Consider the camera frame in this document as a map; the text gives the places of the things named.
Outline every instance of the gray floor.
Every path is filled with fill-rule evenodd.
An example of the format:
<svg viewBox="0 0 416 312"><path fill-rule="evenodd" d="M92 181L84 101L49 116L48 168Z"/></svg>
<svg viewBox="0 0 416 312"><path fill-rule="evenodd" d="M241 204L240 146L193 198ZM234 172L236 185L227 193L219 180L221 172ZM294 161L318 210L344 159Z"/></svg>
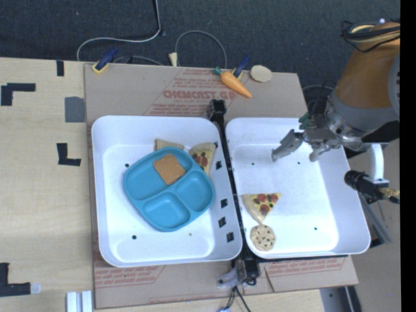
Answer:
<svg viewBox="0 0 416 312"><path fill-rule="evenodd" d="M389 186L400 188L400 140L384 149L385 178ZM349 160L351 169L369 172L366 153ZM346 288L321 290L326 312L396 312L402 310L400 268L400 206L388 201L372 204L387 227L392 243L370 248L352 257L359 284L354 295Z"/></svg>

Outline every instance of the blue plate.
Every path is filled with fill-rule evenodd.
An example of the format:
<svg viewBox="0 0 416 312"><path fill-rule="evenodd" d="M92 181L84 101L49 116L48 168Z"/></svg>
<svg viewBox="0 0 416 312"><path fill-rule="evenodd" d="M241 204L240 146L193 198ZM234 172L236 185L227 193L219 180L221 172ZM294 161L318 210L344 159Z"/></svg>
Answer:
<svg viewBox="0 0 416 312"><path fill-rule="evenodd" d="M153 162L172 154L185 169L167 185ZM175 231L202 215L214 202L215 190L206 173L185 151L165 147L132 165L124 175L124 190L137 211L156 229Z"/></svg>

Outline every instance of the white tray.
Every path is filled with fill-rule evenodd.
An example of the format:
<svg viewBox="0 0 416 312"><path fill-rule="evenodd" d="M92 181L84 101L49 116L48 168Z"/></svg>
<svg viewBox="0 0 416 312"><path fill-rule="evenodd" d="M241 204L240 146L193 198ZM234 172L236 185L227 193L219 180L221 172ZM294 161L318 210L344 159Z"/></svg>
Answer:
<svg viewBox="0 0 416 312"><path fill-rule="evenodd" d="M344 182L349 166L342 148L310 162L311 146L303 143L272 162L272 149L298 126L292 118L236 118L226 125L248 246L265 259L364 252L370 235L357 192ZM258 223L246 211L241 195L270 192L282 193L264 221L276 234L276 244L262 252L250 240L250 230Z"/></svg>
<svg viewBox="0 0 416 312"><path fill-rule="evenodd" d="M195 221L173 232L151 227L123 188L125 165L151 153L156 138L183 144L185 151L202 142L218 144L209 175L215 188L214 203ZM241 231L220 135L209 120L104 116L92 126L92 149L99 250L108 263L116 267L169 265L230 260L239 254Z"/></svg>

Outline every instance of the black hole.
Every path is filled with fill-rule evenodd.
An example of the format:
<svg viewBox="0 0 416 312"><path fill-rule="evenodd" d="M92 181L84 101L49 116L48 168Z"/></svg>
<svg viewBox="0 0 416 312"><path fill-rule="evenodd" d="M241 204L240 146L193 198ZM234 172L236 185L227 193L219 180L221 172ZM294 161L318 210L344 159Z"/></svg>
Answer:
<svg viewBox="0 0 416 312"><path fill-rule="evenodd" d="M230 232L227 233L227 242L231 242L234 240L234 233Z"/></svg>
<svg viewBox="0 0 416 312"><path fill-rule="evenodd" d="M218 221L218 225L220 226L220 228L222 228L224 225L226 225L226 218L220 218L220 220Z"/></svg>

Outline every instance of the cardboard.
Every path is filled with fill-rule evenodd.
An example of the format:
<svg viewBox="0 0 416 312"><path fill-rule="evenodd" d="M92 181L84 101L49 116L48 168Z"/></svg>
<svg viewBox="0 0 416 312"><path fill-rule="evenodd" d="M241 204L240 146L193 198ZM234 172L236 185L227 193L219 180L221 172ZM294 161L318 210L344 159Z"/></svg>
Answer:
<svg viewBox="0 0 416 312"><path fill-rule="evenodd" d="M231 269L229 261L116 268L102 259L97 242L90 129L96 119L106 115L204 116L211 99L226 102L226 122L241 116L300 117L307 109L297 75L273 73L271 81L258 83L244 73L241 81L253 95L248 99L228 89L212 70L205 68L111 64L105 73L96 75L91 66L84 65L84 81L94 232L95 307L228 297L229 289L218 289L216 277ZM267 263L261 264L261 270L255 286L242 288L245 295L358 282L350 257Z"/></svg>

